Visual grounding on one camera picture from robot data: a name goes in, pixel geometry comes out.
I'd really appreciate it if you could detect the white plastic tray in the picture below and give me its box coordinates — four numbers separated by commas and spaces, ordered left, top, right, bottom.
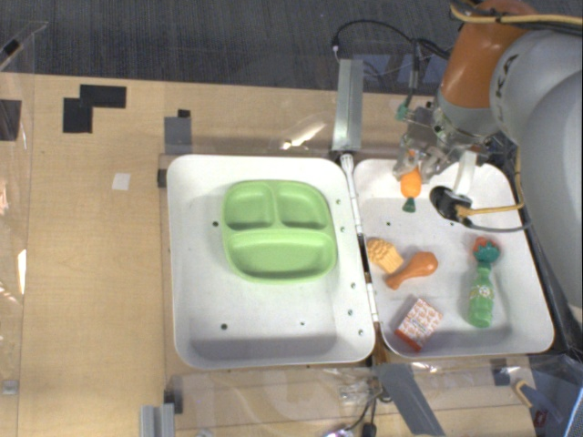
165, 154, 377, 372
353, 158, 557, 361

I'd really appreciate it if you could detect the green bottle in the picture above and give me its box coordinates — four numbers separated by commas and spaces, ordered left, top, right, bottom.
466, 261, 497, 329

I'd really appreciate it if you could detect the orange carrot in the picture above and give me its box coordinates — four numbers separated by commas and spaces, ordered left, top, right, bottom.
399, 166, 424, 214

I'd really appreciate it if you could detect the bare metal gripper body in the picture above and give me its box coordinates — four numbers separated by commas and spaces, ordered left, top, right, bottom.
400, 106, 492, 167

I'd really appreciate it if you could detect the black cylinder on white bracket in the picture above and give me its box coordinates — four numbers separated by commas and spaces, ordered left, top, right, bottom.
429, 150, 477, 220

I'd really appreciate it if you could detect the green divided plate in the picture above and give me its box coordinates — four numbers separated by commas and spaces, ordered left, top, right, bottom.
220, 178, 339, 286

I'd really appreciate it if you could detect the orange chicken drumstick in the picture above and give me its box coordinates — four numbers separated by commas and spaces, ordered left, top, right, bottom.
385, 250, 440, 291

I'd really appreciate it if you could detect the orange and white carton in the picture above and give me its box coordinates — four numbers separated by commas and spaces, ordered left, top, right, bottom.
394, 297, 445, 353

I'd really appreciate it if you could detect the red strawberry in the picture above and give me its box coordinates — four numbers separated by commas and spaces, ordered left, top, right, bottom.
472, 236, 503, 265

